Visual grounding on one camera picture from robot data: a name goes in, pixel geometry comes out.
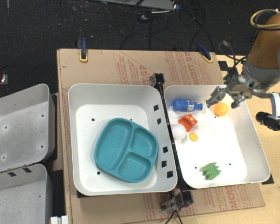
white tray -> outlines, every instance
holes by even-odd
[[[0,98],[0,172],[48,159],[54,151],[54,126],[47,85]]]
[[[201,189],[266,181],[270,168],[246,102],[231,109],[233,100],[226,95],[223,102],[229,106],[229,113],[223,117],[215,117],[214,106],[194,112],[173,111],[174,99],[190,99],[206,104],[205,100],[210,98],[215,88],[216,85],[179,85],[164,91],[170,124],[177,124],[187,114],[192,114],[198,121],[190,130],[197,133],[198,141],[189,139],[190,132],[183,140],[175,141],[185,182]],[[212,162],[217,163],[221,174],[213,180],[206,180],[202,169]]]
[[[74,183],[79,192],[96,196],[174,189],[177,183],[175,161],[161,96],[155,88],[146,85],[76,84],[68,96]],[[96,166],[94,149],[97,140],[113,118],[131,119],[151,131],[158,140],[159,152],[154,167],[148,178],[141,182],[122,181]]]
[[[53,184],[42,164],[0,173],[0,223],[48,224]]]

black floor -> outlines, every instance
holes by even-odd
[[[0,65],[7,65],[0,81],[8,75],[7,84],[0,82],[0,97],[39,83],[57,92],[56,50],[74,48],[77,37],[86,37],[89,49],[196,51],[201,43],[217,54],[226,40],[236,54],[247,55],[256,32],[250,17],[262,9],[280,10],[280,0],[176,2],[186,11],[139,22],[145,8],[85,0],[0,0]]]

yellow clamp pad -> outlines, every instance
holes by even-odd
[[[88,61],[87,53],[86,53],[85,59],[82,59],[82,52],[79,52],[79,60],[80,60],[80,62],[83,62],[83,63],[87,62]]]
[[[212,63],[213,62],[213,58],[212,57],[210,58],[210,60],[208,58],[206,58],[205,56],[202,56],[202,58],[204,60],[206,60],[206,62],[208,62],[208,63]]]

egg yolk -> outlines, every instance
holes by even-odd
[[[191,132],[191,133],[189,133],[189,138],[193,142],[196,142],[198,140],[198,135],[195,132]]]
[[[219,102],[214,105],[214,113],[217,116],[224,116],[228,113],[228,105],[224,102]]]

teal plate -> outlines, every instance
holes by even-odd
[[[141,182],[150,174],[158,155],[156,137],[127,119],[110,120],[98,138],[96,165],[127,182]]]

